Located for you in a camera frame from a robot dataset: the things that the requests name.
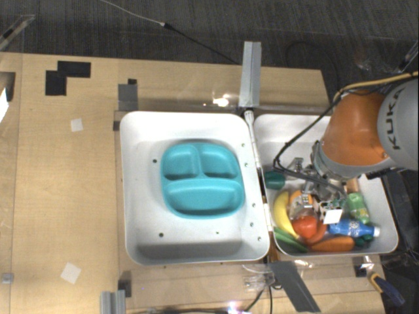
white cable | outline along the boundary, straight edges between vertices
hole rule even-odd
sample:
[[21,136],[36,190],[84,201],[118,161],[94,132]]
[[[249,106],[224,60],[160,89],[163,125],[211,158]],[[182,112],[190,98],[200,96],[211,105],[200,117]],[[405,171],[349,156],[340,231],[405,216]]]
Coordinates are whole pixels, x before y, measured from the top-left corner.
[[146,21],[154,22],[156,24],[160,24],[162,27],[164,27],[164,25],[165,25],[165,22],[160,22],[160,21],[157,21],[157,20],[153,20],[151,18],[146,18],[145,16],[141,16],[141,15],[138,15],[136,13],[130,12],[129,10],[126,10],[126,9],[124,9],[124,8],[118,6],[118,5],[116,5],[116,4],[114,4],[110,1],[107,1],[107,0],[98,0],[98,1],[101,1],[102,3],[105,3],[107,5],[111,5],[112,7],[115,7],[116,9],[119,9],[119,10],[121,10],[121,11],[123,11],[123,12],[125,12],[129,15],[135,16],[136,18],[141,18],[142,20],[146,20]]

green bottle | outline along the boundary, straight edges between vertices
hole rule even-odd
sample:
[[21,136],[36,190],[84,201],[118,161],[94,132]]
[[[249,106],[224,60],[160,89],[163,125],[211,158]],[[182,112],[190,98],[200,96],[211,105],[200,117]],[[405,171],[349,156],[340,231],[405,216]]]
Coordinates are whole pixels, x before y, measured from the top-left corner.
[[368,210],[364,204],[364,198],[361,193],[354,192],[348,194],[346,205],[352,218],[355,218],[364,224],[369,223]]

white tape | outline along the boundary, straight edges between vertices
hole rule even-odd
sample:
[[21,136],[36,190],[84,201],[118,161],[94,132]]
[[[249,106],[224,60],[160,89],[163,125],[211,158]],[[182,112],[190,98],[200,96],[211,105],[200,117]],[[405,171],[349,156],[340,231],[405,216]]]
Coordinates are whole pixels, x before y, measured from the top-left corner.
[[74,120],[71,120],[71,131],[74,133],[76,131],[82,131],[83,130],[83,122],[81,118],[75,118]]
[[77,281],[77,278],[79,278],[80,272],[81,269],[76,267],[76,265],[67,263],[60,277],[74,285]]
[[9,103],[7,102],[6,89],[4,89],[0,95],[0,122],[5,117],[8,108]]

blue bottle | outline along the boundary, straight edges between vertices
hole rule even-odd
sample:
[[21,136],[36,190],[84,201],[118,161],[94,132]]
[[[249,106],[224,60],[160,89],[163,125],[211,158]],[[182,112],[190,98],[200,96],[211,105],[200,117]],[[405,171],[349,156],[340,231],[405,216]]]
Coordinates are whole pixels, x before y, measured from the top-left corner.
[[367,226],[361,221],[348,218],[340,220],[339,223],[330,224],[327,230],[330,234],[340,234],[355,238],[364,235],[372,235],[374,237],[380,235],[379,227]]

wooden table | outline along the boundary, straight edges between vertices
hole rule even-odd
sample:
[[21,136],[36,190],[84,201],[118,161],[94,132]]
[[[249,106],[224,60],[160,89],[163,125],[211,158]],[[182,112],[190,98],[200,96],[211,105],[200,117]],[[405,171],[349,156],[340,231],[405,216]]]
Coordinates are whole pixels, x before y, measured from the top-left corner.
[[[68,78],[67,96],[45,96],[45,71],[57,70],[58,60],[91,62],[91,77]],[[140,109],[196,109],[225,94],[236,101],[241,67],[0,53],[0,71],[16,73],[14,99],[0,123],[0,268],[14,274],[11,288],[1,285],[0,314],[99,313],[100,293],[116,291],[123,264],[140,274],[141,285],[133,290],[144,291],[127,299],[129,313],[147,308],[151,299],[154,306],[178,304],[181,293],[193,307],[225,305],[214,300],[218,294],[238,296],[237,306],[251,302],[255,293],[244,291],[237,264],[225,264],[217,279],[214,264],[183,270],[124,261],[113,131],[118,84],[137,79]],[[321,73],[263,67],[261,103],[325,108]],[[83,129],[72,132],[78,118]],[[81,269],[74,284],[60,277],[68,262]],[[318,263],[327,262],[329,271],[343,270],[325,277],[320,268],[307,279],[323,312],[384,312],[380,295],[365,278],[354,277],[349,258]],[[379,264],[374,270],[382,273]],[[203,301],[197,285],[212,289],[210,301]],[[274,297],[275,313],[294,313],[283,291]],[[267,313],[268,307],[264,295],[253,312]]]

